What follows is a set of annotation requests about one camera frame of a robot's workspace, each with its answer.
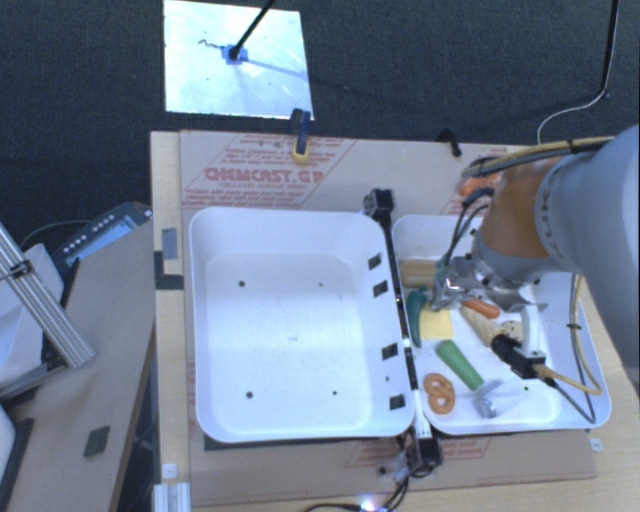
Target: brown pretzel toy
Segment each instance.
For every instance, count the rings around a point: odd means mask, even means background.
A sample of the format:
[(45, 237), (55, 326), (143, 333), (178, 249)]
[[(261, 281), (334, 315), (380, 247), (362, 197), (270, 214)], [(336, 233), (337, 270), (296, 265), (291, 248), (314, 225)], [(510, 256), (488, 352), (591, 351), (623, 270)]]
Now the brown pretzel toy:
[(430, 373), (424, 379), (424, 389), (429, 395), (429, 407), (436, 414), (449, 414), (456, 405), (456, 393), (451, 381), (439, 373)]

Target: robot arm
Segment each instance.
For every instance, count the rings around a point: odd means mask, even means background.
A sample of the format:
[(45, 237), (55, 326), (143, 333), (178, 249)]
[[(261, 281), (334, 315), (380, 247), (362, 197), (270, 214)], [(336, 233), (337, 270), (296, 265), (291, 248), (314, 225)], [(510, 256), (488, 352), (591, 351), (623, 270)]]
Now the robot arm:
[(472, 281), (507, 311), (526, 303), (520, 287), (548, 272), (583, 275), (637, 390), (638, 126), (597, 152), (506, 171), (471, 258), (454, 260), (441, 294)]

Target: yellow block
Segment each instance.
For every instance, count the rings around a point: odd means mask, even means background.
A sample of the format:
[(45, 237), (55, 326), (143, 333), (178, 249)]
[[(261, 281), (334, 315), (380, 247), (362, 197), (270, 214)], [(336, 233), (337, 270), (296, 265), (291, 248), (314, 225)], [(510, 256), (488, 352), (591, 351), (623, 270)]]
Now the yellow block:
[(420, 338), (443, 339), (453, 338), (453, 323), (448, 309), (433, 311), (427, 302), (420, 311)]

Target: blue bracket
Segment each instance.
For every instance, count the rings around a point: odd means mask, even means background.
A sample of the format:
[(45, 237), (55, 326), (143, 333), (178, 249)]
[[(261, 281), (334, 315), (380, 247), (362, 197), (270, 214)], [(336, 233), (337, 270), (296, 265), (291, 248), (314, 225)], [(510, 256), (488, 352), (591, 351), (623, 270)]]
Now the blue bracket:
[(245, 47), (240, 48), (240, 53), (238, 53), (237, 59), (232, 59), (231, 56), (229, 55), (229, 51), (232, 48), (235, 48), (235, 46), (236, 45), (234, 44), (228, 44), (227, 46), (223, 46), (221, 48), (222, 58), (225, 60), (227, 64), (231, 64), (232, 66), (238, 66), (243, 62), (247, 62), (249, 60), (249, 52), (247, 52), (247, 49)]

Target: black pole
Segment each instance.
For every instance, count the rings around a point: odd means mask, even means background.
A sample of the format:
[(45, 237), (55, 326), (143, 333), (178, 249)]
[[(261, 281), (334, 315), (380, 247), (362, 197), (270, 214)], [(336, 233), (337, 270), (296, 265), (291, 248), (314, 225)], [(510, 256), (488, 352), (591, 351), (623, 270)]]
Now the black pole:
[(616, 29), (618, 25), (618, 0), (611, 2), (611, 14), (609, 16), (609, 34), (607, 36), (607, 47), (604, 54), (604, 67), (602, 69), (602, 79), (600, 80), (600, 91), (607, 92), (609, 85), (609, 72), (611, 71), (611, 60), (613, 58), (613, 47), (616, 39)]
[(240, 49), (242, 48), (242, 45), (244, 43), (246, 43), (246, 41), (247, 41), (247, 39), (249, 39), (249, 36), (251, 35), (251, 33), (258, 26), (258, 23), (260, 23), (260, 20), (262, 20), (262, 18), (264, 18), (264, 15), (267, 14), (267, 12), (269, 12), (269, 9), (271, 9), (271, 7), (273, 7), (273, 4), (275, 4), (275, 3), (276, 3), (276, 0), (268, 0), (268, 2), (265, 4), (265, 6), (260, 11), (260, 14), (258, 14), (258, 16), (256, 16), (256, 19), (253, 20), (253, 23), (251, 25), (249, 25), (249, 28), (247, 29), (247, 31), (240, 38), (240, 41), (238, 41), (238, 43), (233, 48), (231, 48), (229, 50), (229, 58), (230, 59), (238, 60), (238, 55), (240, 54)]

